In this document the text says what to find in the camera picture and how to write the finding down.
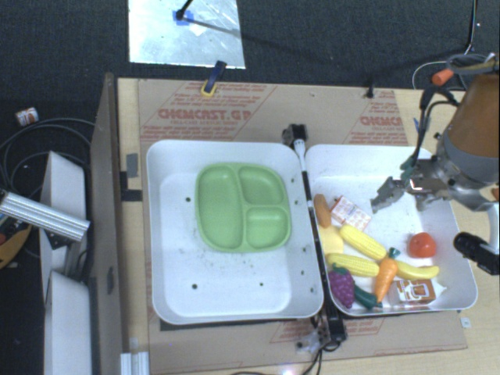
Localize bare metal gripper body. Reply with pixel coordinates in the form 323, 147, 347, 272
404, 159, 495, 212

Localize white plastic tray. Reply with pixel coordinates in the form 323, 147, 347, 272
145, 138, 326, 326
304, 143, 480, 319

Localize orange and white packet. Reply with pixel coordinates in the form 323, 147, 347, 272
330, 195, 373, 233

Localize red tomato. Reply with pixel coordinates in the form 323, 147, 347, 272
408, 231, 437, 259

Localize yellow corn cob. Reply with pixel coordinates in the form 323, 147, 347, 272
325, 252, 381, 278
338, 224, 388, 262

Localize yellow banana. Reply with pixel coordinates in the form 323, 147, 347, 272
393, 259, 441, 281

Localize pale yellow rounded piece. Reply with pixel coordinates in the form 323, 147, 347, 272
317, 225, 345, 255

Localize orange carrot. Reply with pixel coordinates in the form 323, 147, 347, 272
373, 247, 402, 305

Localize thin black and white rod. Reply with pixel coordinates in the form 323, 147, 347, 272
294, 138, 334, 320

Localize orange and white carton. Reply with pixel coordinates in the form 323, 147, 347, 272
387, 278, 446, 308

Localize purple grapes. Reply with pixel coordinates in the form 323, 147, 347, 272
327, 263, 357, 309

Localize dark green pepper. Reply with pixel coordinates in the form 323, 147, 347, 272
352, 284, 384, 311

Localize green divided plate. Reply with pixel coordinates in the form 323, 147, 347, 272
195, 162, 293, 255

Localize brown cardboard board, red print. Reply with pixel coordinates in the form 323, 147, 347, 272
137, 79, 469, 375

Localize small orange and white can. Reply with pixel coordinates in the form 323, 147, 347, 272
15, 106, 40, 127

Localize black cylinder on white bracket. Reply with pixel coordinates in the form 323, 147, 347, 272
452, 202, 500, 277

